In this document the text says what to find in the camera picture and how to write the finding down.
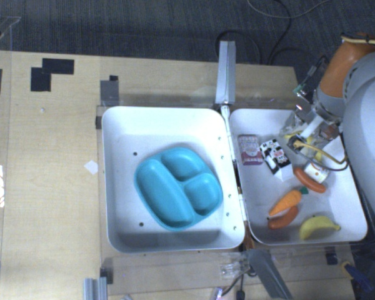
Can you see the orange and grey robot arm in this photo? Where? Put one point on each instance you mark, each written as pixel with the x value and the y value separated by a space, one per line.
pixel 362 105

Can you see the orange sausage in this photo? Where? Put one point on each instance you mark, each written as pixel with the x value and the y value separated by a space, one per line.
pixel 284 220
pixel 311 182

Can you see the yellow banana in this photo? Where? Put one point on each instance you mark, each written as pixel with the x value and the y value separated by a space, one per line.
pixel 315 225

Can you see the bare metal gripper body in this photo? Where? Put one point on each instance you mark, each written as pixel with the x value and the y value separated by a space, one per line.
pixel 307 113

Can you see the orange carrot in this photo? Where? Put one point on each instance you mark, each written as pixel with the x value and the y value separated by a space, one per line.
pixel 286 202

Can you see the blue divided plate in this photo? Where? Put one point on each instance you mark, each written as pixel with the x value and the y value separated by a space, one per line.
pixel 175 192

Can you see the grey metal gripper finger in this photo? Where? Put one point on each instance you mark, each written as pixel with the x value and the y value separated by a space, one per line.
pixel 290 126

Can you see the pink printed packet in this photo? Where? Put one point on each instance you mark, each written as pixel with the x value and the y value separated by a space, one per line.
pixel 250 150

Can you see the white plastic tray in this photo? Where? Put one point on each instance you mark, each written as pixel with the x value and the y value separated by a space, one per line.
pixel 128 136
pixel 340 211

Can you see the black and white cow carton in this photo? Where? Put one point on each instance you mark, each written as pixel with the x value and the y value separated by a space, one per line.
pixel 276 158

